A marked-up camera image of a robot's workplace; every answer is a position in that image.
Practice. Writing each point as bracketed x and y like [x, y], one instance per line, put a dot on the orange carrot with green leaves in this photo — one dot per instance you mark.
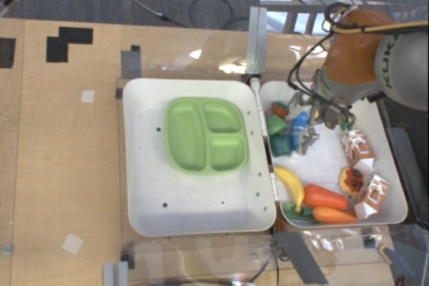
[333, 215]

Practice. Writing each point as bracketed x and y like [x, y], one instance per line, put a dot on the red and green toy strawberry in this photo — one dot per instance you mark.
[279, 110]

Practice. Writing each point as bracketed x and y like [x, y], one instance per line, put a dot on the green divided plate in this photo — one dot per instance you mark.
[187, 134]

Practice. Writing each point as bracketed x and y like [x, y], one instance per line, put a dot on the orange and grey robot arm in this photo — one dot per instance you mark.
[355, 50]

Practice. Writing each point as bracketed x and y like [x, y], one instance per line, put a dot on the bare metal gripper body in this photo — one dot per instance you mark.
[330, 112]

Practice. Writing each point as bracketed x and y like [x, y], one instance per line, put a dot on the white plastic tray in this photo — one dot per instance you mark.
[326, 160]
[201, 204]

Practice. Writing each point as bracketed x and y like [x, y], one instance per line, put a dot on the thin black and white rod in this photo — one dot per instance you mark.
[260, 107]

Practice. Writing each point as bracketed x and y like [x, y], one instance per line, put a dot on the dark green toy pepper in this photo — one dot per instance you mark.
[281, 145]

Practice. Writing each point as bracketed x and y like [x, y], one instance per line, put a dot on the white and orange carton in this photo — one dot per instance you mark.
[372, 197]
[358, 149]

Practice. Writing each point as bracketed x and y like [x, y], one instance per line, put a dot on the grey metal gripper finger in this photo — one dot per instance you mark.
[307, 140]
[295, 104]

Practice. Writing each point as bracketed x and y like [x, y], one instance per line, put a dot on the large orange carrot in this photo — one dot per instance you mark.
[323, 196]

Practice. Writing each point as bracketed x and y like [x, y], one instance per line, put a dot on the yellow pasta with meatballs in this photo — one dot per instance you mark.
[348, 181]

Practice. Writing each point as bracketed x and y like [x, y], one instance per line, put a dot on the light green toy pepper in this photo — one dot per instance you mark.
[276, 125]

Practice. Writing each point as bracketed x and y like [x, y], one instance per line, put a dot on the yellow banana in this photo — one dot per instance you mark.
[292, 181]

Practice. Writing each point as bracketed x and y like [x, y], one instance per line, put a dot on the blue and white bottle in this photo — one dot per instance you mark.
[297, 130]

